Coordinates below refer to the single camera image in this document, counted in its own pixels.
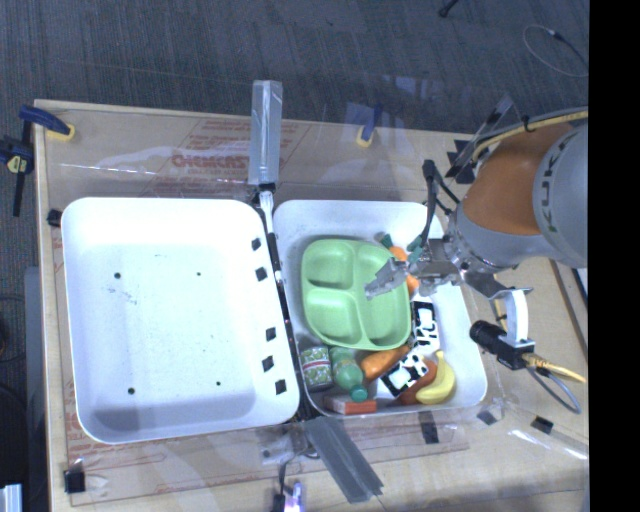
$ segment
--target white object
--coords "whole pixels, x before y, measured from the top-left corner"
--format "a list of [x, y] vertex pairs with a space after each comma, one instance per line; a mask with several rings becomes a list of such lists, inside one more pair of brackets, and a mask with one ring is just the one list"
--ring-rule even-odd
[[65, 209], [62, 238], [77, 412], [90, 436], [125, 443], [295, 414], [266, 235], [249, 205], [83, 198]]
[[[426, 218], [426, 207], [410, 202], [291, 200], [276, 208], [274, 230], [278, 235], [282, 278], [294, 337], [313, 338], [304, 317], [300, 281], [302, 255], [309, 244], [332, 237], [374, 241], [376, 235], [390, 233], [394, 245], [406, 247], [422, 232]], [[430, 234], [433, 237], [443, 234], [436, 217], [433, 218]], [[378, 400], [376, 414], [470, 407], [480, 402], [486, 394], [487, 378], [478, 346], [469, 338], [471, 322], [460, 288], [441, 286], [431, 299], [440, 326], [441, 348], [456, 373], [455, 393], [443, 404], [398, 405], [392, 403], [393, 395], [377, 380], [377, 391], [370, 390]], [[322, 405], [322, 392], [310, 397], [324, 414], [334, 414]]]

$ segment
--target toy banana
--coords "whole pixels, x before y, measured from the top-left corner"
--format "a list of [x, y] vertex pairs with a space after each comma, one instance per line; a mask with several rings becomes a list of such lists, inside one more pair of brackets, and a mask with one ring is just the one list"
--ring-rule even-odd
[[435, 405], [444, 402], [451, 395], [456, 383], [453, 368], [444, 360], [444, 353], [438, 350], [438, 372], [434, 381], [416, 393], [416, 400], [421, 404]]

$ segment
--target wooden table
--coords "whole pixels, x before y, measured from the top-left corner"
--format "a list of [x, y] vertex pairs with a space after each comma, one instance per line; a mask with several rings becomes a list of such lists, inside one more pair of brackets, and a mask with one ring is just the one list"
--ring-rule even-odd
[[[65, 407], [69, 397], [69, 348], [67, 326], [60, 314], [60, 308], [64, 308], [60, 237], [59, 230], [47, 222], [51, 209], [61, 210], [84, 195], [209, 197], [220, 185], [220, 176], [230, 183], [227, 191], [233, 189], [233, 182], [246, 175], [248, 160], [238, 157], [246, 153], [246, 148], [238, 149], [238, 145], [248, 140], [248, 119], [48, 100], [39, 100], [36, 106], [76, 127], [76, 135], [69, 142], [51, 139], [41, 127], [35, 129], [52, 510], [270, 510], [277, 481], [264, 474], [257, 479], [255, 475], [236, 475], [210, 487], [204, 483], [192, 488], [167, 485], [147, 496], [115, 500], [118, 489], [143, 485], [145, 475], [154, 470], [153, 464], [134, 465], [134, 469], [123, 465], [105, 473], [108, 476], [102, 481], [90, 479], [92, 491], [88, 494], [93, 497], [65, 493], [63, 473], [74, 462], [73, 456], [83, 452], [78, 440], [69, 437], [73, 411]], [[351, 125], [283, 121], [283, 186], [276, 193], [277, 201], [331, 196], [419, 202], [426, 197], [420, 173], [422, 161], [430, 158], [445, 171], [449, 166], [447, 152], [455, 151], [454, 140], [469, 138], [464, 134], [379, 128], [373, 144], [361, 148], [354, 142], [357, 129]], [[176, 174], [186, 165], [185, 158], [210, 147], [214, 139], [226, 153], [219, 153], [217, 160], [208, 164], [199, 164], [201, 168], [218, 166], [216, 183], [208, 181], [206, 173], [194, 172], [188, 178]], [[165, 140], [169, 142], [164, 146], [158, 142]], [[130, 149], [123, 150], [123, 144]], [[454, 184], [453, 189], [459, 195], [464, 193], [461, 186]], [[517, 271], [501, 275], [500, 280], [508, 286], [534, 288], [528, 295], [528, 305], [529, 334], [537, 342], [536, 352], [586, 375], [587, 314], [570, 270], [534, 258]], [[472, 321], [491, 320], [484, 299], [466, 289], [463, 293]], [[431, 451], [425, 448], [419, 456], [410, 458], [393, 455], [394, 445], [401, 442], [400, 434], [382, 436], [377, 440], [380, 446], [368, 455], [383, 481], [383, 494], [366, 503], [349, 505], [321, 462], [316, 461], [315, 466], [303, 462], [287, 481], [303, 483], [307, 510], [424, 510], [428, 506], [476, 512], [581, 510], [589, 474], [587, 386], [568, 383], [584, 408], [581, 415], [576, 415], [554, 401], [526, 370], [511, 372], [488, 355], [483, 355], [483, 361], [490, 381], [488, 397], [493, 397], [487, 407], [498, 411], [498, 421], [489, 425], [476, 416], [467, 418], [465, 411], [436, 415], [439, 432], [449, 432], [453, 441], [443, 441]], [[530, 426], [536, 416], [553, 422], [550, 435]], [[92, 456], [99, 459], [100, 454]], [[101, 486], [115, 501], [100, 501]]]

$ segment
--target green bottle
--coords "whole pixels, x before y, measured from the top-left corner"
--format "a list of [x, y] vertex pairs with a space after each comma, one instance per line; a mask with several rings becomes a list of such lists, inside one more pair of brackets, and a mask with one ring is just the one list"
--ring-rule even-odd
[[343, 347], [333, 347], [329, 350], [333, 380], [342, 389], [349, 392], [351, 400], [363, 402], [368, 398], [367, 388], [364, 387], [364, 373], [353, 357], [353, 351]]

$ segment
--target green divided plate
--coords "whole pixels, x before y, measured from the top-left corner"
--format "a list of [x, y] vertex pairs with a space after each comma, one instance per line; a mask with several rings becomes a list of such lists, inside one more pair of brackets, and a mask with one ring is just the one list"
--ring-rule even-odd
[[302, 303], [311, 331], [327, 345], [386, 350], [411, 330], [406, 283], [367, 300], [364, 285], [391, 257], [384, 247], [343, 239], [316, 240], [302, 256]]

